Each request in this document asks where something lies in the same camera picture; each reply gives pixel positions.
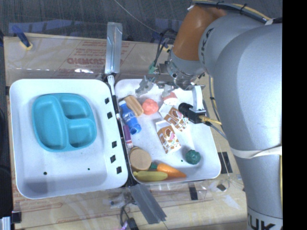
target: green ball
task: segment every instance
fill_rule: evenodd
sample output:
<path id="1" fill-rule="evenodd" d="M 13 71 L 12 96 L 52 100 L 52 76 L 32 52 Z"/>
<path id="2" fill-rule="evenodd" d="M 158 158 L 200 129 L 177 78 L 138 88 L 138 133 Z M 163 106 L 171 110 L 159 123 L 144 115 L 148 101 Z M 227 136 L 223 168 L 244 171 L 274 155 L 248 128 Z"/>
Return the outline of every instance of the green ball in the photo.
<path id="1" fill-rule="evenodd" d="M 201 154 L 195 150 L 190 150 L 186 153 L 186 161 L 189 164 L 198 164 L 201 160 Z"/>

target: carrot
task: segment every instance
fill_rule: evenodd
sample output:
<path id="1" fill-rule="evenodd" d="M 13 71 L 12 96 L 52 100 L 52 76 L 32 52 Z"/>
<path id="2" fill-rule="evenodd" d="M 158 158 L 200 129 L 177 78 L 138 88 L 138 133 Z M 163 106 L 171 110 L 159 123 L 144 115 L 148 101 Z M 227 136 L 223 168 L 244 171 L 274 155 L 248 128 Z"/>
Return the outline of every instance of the carrot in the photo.
<path id="1" fill-rule="evenodd" d="M 150 168 L 157 169 L 157 171 L 160 171 L 160 172 L 165 172 L 170 177 L 187 177 L 187 175 L 184 174 L 183 172 L 165 163 L 160 163 L 158 165 L 152 164 Z"/>

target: white band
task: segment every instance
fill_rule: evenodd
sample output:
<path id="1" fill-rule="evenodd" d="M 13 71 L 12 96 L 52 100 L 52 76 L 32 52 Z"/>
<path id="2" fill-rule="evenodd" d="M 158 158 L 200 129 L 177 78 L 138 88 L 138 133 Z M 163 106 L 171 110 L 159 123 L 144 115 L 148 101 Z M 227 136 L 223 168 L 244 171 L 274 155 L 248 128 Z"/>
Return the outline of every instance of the white band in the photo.
<path id="1" fill-rule="evenodd" d="M 252 159 L 255 157 L 265 156 L 265 155 L 283 155 L 283 147 L 274 147 L 266 150 L 256 150 L 256 151 L 241 151 L 230 148 L 232 153 L 242 159 Z"/>

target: blue plate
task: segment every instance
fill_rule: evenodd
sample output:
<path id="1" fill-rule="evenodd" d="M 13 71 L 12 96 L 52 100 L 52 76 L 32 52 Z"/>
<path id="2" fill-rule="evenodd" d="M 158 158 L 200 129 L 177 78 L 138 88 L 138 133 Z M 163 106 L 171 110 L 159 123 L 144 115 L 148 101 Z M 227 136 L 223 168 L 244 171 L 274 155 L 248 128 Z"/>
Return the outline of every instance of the blue plate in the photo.
<path id="1" fill-rule="evenodd" d="M 92 109 L 77 94 L 38 97 L 32 105 L 32 121 L 38 143 L 52 152 L 86 148 L 97 135 Z"/>

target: dark gray floor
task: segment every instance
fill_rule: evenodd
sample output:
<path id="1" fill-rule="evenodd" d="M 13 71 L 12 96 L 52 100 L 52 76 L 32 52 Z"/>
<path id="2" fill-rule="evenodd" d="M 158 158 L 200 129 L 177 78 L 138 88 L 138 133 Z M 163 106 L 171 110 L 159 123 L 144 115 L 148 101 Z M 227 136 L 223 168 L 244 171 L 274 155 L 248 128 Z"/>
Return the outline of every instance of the dark gray floor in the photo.
<path id="1" fill-rule="evenodd" d="M 153 34 L 177 30 L 192 0 L 0 0 L 0 29 L 13 35 L 18 24 L 25 32 L 106 37 L 108 22 L 123 24 L 123 40 L 152 42 Z M 212 0 L 247 4 L 268 17 L 283 15 L 283 0 Z M 3 48 L 0 48 L 0 108 L 6 113 Z M 0 137 L 0 218 L 9 215 L 11 184 L 7 174 L 10 155 L 7 130 Z"/>

